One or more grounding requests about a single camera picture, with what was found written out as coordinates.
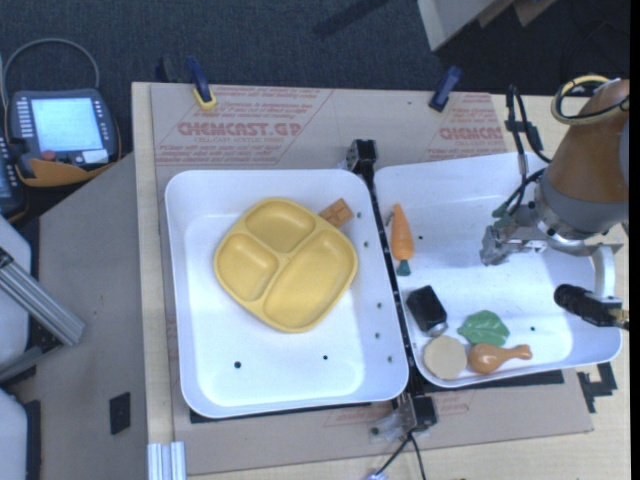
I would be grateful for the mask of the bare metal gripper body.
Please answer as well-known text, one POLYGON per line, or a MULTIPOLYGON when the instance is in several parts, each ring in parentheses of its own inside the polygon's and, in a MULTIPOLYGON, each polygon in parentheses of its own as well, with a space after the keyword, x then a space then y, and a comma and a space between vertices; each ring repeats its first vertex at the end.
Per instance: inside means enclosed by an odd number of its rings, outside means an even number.
POLYGON ((530 202, 491 227, 500 241, 521 241, 520 253, 547 249, 572 256, 589 256, 594 249, 586 240, 603 232, 603 205, 593 202, 530 202))

